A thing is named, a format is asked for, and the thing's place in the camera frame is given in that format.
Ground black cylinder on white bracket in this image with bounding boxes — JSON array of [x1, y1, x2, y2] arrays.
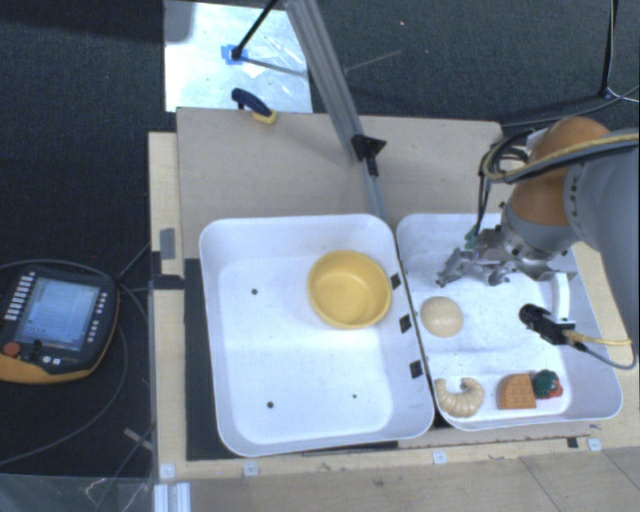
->
[[518, 272, 577, 347]]

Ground beige round bread bun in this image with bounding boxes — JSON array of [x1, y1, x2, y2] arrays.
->
[[419, 295, 465, 339]]

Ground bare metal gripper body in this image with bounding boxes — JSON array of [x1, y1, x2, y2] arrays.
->
[[468, 225, 560, 282]]

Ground brown flat board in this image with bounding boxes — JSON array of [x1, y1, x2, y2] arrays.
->
[[175, 106, 592, 450]]

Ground green and red toy vegetable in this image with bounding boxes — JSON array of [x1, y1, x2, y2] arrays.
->
[[530, 369, 565, 400]]

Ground yellow bowl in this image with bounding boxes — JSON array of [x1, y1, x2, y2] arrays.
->
[[306, 249, 393, 331]]

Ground orange toy waffle biscuit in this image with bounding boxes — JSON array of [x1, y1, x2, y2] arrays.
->
[[496, 373, 538, 411]]

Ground beige toy croissant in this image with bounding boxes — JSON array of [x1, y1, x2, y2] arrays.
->
[[432, 377, 487, 419]]

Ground white plastic tray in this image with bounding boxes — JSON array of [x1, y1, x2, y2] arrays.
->
[[198, 213, 436, 459], [395, 212, 624, 433]]

